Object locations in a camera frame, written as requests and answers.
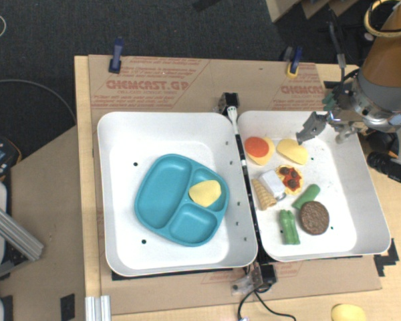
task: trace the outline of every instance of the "blue clip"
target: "blue clip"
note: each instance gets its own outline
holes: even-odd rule
[[[297,77],[300,59],[301,59],[301,46],[297,46],[294,51],[293,61],[288,64],[287,76],[289,78]]]
[[[117,37],[114,41],[114,49],[113,49],[113,58],[110,60],[110,66],[108,67],[108,71],[114,74],[120,73],[120,66],[122,65],[122,61],[120,60],[120,56],[122,55],[123,50],[123,38]]]

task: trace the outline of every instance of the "white tray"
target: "white tray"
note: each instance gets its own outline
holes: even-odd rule
[[[257,240],[235,135],[217,113],[111,112],[98,124],[106,258],[121,276],[142,276],[249,265]],[[229,206],[215,236],[187,247],[145,228],[134,200],[152,163],[180,154],[227,182]]]
[[[295,139],[310,112],[249,111],[238,119],[244,142],[250,136],[269,137],[275,145],[281,139]],[[390,234],[382,208],[368,172],[366,160],[356,135],[343,144],[335,141],[337,133],[328,126],[316,138],[303,143],[309,153],[305,165],[297,165],[276,152],[261,167],[247,159],[250,179],[275,170],[279,165],[292,165],[304,177],[304,187],[317,184],[321,191],[316,201],[329,211],[329,229],[322,235],[310,235],[300,226],[298,210],[291,206],[297,196],[288,195],[276,206],[261,211],[253,191],[261,232],[261,243],[267,254],[277,261],[295,261],[382,253],[390,246]],[[300,245],[285,245],[279,225],[279,211],[295,215]]]

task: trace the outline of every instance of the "toy waffle cone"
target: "toy waffle cone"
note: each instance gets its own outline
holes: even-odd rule
[[[260,201],[260,209],[262,211],[276,205],[276,199],[274,196],[260,183],[258,179],[253,179],[252,183],[255,193]]]

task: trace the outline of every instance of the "teal divided plate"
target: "teal divided plate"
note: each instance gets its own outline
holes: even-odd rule
[[[216,180],[220,197],[202,207],[188,196],[191,186]],[[179,154],[159,157],[135,198],[138,220],[149,230],[185,246],[200,246],[214,236],[229,204],[226,182],[206,166]]]

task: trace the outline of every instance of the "black floor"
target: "black floor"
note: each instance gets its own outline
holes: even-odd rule
[[[279,60],[287,46],[303,47],[304,62],[335,63],[326,31],[327,7],[310,20],[296,5],[272,23],[265,0],[0,0],[7,30],[0,38],[0,80],[29,80],[57,92],[75,111],[74,56],[110,54],[116,36],[123,55]],[[362,62],[361,0],[338,18],[350,53]],[[58,98],[24,83],[0,84],[0,134],[28,156],[74,122]]]

